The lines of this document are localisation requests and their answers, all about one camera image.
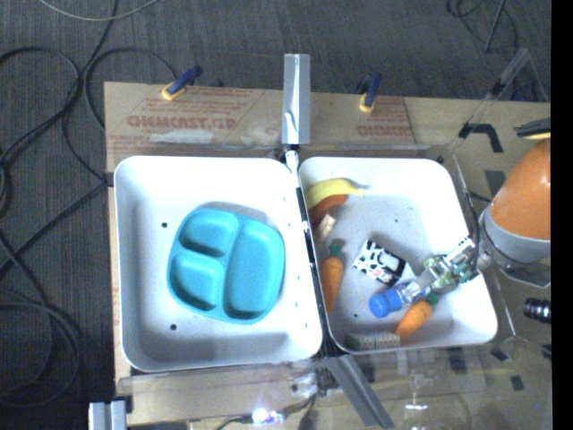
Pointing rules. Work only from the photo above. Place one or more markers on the orange carrot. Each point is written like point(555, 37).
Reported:
point(332, 276)
point(414, 318)

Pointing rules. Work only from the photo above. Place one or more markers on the beige bread piece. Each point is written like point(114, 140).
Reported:
point(327, 226)

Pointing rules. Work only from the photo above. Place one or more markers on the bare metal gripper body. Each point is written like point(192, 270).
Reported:
point(463, 260)

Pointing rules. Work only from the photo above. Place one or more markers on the brown cardboard board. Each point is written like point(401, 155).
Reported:
point(188, 119)

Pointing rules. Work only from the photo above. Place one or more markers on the blue divided plate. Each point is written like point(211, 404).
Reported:
point(250, 267)

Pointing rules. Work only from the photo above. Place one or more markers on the black and white carton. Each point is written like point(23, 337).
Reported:
point(378, 262)

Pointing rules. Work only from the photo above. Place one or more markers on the white plastic tray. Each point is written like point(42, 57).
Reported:
point(461, 325)
point(143, 329)

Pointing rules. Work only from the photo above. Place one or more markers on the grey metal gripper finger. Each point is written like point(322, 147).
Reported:
point(433, 268)
point(445, 286)

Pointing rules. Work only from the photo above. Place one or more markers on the yellow banana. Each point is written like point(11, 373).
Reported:
point(327, 188)

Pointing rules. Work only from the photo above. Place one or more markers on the black cylinder on white bracket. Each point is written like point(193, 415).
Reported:
point(537, 310)

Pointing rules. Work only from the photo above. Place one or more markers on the brown sausage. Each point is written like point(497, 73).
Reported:
point(329, 206)

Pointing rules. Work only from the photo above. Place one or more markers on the clear bottle with blue cap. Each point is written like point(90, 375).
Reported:
point(385, 305)

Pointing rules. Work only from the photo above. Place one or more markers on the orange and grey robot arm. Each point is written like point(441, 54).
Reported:
point(524, 195)

